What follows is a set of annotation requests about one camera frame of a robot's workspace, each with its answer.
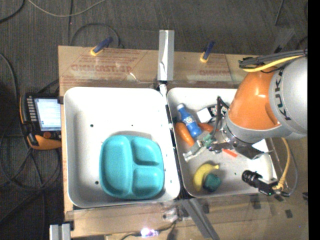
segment white cable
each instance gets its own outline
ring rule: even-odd
[[[57,15],[57,14],[48,12],[48,11],[42,9],[41,7],[39,7],[38,5],[36,5],[36,4],[35,4],[34,2],[32,2],[31,0],[28,0],[28,1],[29,1],[33,6],[35,6],[36,8],[38,8],[39,10],[41,10],[41,11],[43,11],[44,13],[49,14],[49,15],[51,15],[51,16],[55,16],[55,17],[71,17],[71,16],[76,16],[76,15],[83,14],[84,12],[90,10],[91,8],[93,8],[93,7],[99,5],[99,4],[101,4],[102,2],[107,1],[107,0],[101,0],[101,1],[99,1],[99,2],[97,2],[97,3],[95,3],[95,4],[93,4],[93,5],[91,5],[91,6],[88,7],[87,9],[84,9],[84,10],[82,10],[82,11],[80,11],[80,12],[77,12],[77,13],[68,14],[68,15]]]

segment teal plate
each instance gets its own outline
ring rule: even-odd
[[[155,197],[165,180],[159,145],[140,136],[107,138],[101,146],[99,178],[104,192],[112,197],[131,200]]]

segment blue bottle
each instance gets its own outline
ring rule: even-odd
[[[200,127],[197,125],[197,122],[195,120],[195,118],[192,116],[192,114],[190,114],[186,108],[184,104],[179,104],[176,109],[180,112],[181,114],[181,120],[183,121],[183,123],[186,125],[189,133],[191,134],[191,136],[193,138],[199,136],[202,131],[200,129]]]

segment floor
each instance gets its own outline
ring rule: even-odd
[[[6,184],[0,172],[2,240],[49,239],[49,225],[64,221],[60,154],[27,153],[17,105],[25,92],[50,83],[46,92],[58,90],[59,45],[94,47],[111,36],[112,48],[157,50],[159,30],[169,29],[175,32],[174,50],[183,52],[202,52],[210,40],[220,54],[268,55],[308,46],[308,0],[105,0],[90,8],[99,1],[0,0],[1,165],[12,177],[27,157],[16,178],[23,186]],[[309,238],[302,194],[308,192],[308,139],[289,144],[299,171],[295,194],[285,202],[272,200],[275,220],[259,228],[260,234],[255,223],[246,224],[250,234],[240,222],[228,224],[229,232],[218,224],[221,239],[236,239],[241,231],[238,239]],[[285,230],[270,233],[281,222]]]

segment banana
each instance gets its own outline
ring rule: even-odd
[[[203,186],[204,179],[214,169],[219,169],[219,165],[212,165],[210,163],[204,163],[201,165],[193,175],[193,186],[197,192],[199,192]]]

